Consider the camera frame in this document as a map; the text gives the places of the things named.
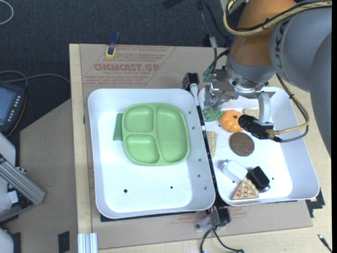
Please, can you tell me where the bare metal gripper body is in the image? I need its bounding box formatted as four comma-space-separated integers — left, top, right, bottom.
209, 68, 265, 99

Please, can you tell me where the green broccoli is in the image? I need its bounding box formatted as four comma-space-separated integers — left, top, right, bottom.
202, 108, 223, 123

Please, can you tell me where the orange pumpkin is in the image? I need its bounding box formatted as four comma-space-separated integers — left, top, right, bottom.
219, 110, 244, 133

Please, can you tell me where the thin black and white rod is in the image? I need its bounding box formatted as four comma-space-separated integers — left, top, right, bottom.
190, 84, 220, 208

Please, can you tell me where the brown round biscuit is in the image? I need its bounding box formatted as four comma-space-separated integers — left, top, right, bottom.
229, 132, 255, 157

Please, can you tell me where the green divided plate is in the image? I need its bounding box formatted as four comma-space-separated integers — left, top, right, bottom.
113, 103, 191, 167

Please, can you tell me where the white plastic bottle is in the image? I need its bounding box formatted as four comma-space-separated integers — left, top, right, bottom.
219, 159, 249, 182

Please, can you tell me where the brown cardboard board red print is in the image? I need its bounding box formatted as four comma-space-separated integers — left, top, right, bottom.
78, 43, 314, 250

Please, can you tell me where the black can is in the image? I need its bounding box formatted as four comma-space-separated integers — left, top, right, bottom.
245, 166, 272, 193

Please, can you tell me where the white plastic tray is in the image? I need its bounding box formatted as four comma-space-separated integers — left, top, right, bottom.
197, 86, 321, 207
87, 88, 216, 219

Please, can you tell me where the pizza slice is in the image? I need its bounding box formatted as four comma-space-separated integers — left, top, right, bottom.
231, 177, 260, 201

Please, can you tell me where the black block with thin wires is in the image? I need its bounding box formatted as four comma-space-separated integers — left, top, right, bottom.
210, 207, 232, 227
183, 72, 200, 89

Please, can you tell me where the black cylinder on white bracket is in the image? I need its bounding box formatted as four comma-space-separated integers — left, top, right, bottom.
237, 91, 275, 141

